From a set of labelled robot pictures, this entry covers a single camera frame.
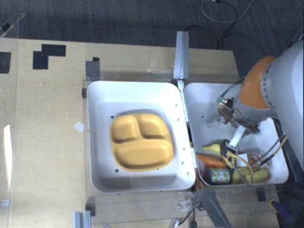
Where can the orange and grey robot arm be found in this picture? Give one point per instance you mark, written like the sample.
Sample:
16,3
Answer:
282,84

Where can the green and red can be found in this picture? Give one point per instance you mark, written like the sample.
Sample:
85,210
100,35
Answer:
217,176

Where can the white plastic tray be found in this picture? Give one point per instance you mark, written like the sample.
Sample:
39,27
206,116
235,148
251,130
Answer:
209,103
104,139

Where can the yellow oblong toy food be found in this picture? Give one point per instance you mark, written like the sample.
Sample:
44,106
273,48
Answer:
237,176
260,174

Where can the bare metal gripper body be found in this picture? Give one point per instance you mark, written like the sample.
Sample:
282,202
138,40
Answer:
229,111

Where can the orange carrot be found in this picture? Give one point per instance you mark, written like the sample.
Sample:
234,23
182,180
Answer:
209,160

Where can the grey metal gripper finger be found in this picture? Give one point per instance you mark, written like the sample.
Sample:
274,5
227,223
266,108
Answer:
214,120

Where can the yellow banana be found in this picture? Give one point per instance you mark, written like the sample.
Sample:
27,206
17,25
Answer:
213,148

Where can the orange divided plate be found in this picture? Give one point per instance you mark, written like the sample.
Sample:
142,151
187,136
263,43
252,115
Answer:
140,151

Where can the white and red packet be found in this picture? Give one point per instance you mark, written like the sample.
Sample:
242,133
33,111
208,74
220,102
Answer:
253,158

